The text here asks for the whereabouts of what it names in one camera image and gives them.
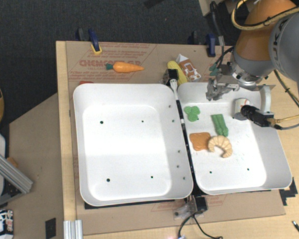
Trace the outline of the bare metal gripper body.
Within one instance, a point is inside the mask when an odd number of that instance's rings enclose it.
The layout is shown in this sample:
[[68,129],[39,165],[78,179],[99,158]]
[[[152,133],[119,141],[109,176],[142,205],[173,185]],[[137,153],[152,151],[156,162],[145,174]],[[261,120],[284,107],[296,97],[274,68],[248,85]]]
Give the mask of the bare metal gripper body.
[[237,91],[240,88],[253,89],[259,83],[259,77],[249,74],[236,63],[221,65],[213,80],[216,91]]

